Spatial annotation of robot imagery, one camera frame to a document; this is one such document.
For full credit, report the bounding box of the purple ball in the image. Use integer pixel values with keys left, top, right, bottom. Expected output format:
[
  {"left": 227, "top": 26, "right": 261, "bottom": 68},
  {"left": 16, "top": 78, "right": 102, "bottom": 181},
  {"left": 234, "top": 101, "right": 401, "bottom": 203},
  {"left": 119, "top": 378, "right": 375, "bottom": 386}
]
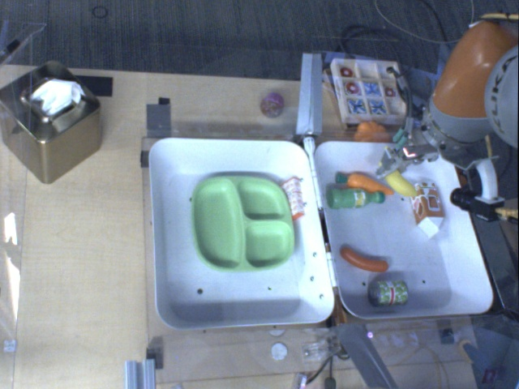
[{"left": 259, "top": 92, "right": 285, "bottom": 118}]

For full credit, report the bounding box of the red and white packet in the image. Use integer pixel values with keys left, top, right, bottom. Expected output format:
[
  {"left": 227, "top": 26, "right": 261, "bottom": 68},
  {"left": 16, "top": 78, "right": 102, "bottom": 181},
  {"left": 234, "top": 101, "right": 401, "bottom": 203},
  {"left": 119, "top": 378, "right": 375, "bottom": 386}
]
[{"left": 281, "top": 176, "right": 307, "bottom": 221}]

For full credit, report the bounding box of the wooden tic-tac-toe board game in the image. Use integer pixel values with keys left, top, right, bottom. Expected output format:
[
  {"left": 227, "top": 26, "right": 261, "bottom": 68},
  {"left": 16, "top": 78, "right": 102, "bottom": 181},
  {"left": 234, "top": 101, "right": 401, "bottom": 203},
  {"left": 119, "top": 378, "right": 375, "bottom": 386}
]
[{"left": 328, "top": 58, "right": 408, "bottom": 128}]

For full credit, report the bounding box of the black cylinder on white bracket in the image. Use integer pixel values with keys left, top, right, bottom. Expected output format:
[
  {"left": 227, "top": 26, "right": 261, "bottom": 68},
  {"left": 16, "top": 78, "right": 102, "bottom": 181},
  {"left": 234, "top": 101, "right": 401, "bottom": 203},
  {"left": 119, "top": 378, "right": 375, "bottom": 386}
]
[{"left": 450, "top": 158, "right": 506, "bottom": 221}]

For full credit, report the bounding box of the white plastic tray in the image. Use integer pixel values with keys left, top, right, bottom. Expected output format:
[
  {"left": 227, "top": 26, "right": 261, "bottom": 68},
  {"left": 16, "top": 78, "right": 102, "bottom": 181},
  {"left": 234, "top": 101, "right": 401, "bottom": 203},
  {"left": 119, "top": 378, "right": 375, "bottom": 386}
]
[
  {"left": 314, "top": 140, "right": 495, "bottom": 321},
  {"left": 148, "top": 137, "right": 336, "bottom": 331}
]

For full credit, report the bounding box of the green bottle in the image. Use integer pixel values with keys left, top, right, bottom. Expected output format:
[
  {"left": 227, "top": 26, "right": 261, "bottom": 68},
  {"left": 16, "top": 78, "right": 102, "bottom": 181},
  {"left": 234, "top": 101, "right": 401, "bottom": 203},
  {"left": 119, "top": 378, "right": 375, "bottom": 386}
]
[{"left": 325, "top": 186, "right": 387, "bottom": 211}]

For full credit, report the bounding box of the green divided plate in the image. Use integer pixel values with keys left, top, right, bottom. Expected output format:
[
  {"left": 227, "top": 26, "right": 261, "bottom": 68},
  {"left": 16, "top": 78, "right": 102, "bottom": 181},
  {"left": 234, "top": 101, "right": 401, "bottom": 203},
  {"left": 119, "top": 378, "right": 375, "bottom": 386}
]
[{"left": 191, "top": 176, "right": 296, "bottom": 273}]

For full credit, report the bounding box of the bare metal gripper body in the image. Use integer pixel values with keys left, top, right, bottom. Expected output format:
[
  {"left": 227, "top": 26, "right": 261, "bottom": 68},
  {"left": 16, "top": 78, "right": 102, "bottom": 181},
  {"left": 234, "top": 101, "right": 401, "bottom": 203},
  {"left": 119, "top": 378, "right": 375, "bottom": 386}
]
[{"left": 384, "top": 126, "right": 441, "bottom": 168}]

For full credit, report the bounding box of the yellow banana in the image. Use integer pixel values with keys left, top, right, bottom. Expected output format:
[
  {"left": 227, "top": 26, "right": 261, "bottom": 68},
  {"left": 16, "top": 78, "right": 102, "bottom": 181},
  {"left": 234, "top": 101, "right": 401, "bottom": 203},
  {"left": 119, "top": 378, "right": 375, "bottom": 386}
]
[{"left": 384, "top": 170, "right": 418, "bottom": 199}]

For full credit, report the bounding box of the green and red can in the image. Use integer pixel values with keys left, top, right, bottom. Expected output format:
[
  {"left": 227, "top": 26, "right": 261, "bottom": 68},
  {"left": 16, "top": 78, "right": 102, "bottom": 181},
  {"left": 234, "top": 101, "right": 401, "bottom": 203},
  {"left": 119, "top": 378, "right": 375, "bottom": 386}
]
[{"left": 367, "top": 279, "right": 410, "bottom": 308}]

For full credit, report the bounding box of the red sausage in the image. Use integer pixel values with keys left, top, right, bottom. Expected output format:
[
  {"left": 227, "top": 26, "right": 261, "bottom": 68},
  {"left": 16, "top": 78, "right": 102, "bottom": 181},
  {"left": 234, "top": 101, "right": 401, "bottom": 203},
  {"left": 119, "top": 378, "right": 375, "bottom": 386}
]
[{"left": 339, "top": 245, "right": 390, "bottom": 274}]

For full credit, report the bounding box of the orange toy food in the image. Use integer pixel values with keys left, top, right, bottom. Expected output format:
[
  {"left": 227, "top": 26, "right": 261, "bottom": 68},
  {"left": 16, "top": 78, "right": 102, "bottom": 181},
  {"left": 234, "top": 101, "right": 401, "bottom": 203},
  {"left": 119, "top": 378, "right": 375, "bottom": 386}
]
[{"left": 354, "top": 121, "right": 392, "bottom": 143}]

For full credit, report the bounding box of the orange carrot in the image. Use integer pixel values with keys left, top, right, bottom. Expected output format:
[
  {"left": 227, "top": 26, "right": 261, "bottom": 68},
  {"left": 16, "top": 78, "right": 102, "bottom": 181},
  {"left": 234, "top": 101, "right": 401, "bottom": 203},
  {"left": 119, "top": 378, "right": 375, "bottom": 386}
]
[{"left": 334, "top": 171, "right": 395, "bottom": 196}]

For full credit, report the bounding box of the brown and white carton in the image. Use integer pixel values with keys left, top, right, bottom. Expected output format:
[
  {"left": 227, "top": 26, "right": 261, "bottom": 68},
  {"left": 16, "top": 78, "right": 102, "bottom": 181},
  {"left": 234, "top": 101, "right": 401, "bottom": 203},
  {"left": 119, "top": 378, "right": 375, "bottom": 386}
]
[{"left": 410, "top": 181, "right": 446, "bottom": 240}]

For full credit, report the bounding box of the gold tissue box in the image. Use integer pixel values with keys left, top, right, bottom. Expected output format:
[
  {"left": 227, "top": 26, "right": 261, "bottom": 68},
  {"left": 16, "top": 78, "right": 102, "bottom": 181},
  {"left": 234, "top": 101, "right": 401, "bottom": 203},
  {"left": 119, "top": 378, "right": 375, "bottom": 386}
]
[{"left": 0, "top": 59, "right": 102, "bottom": 185}]

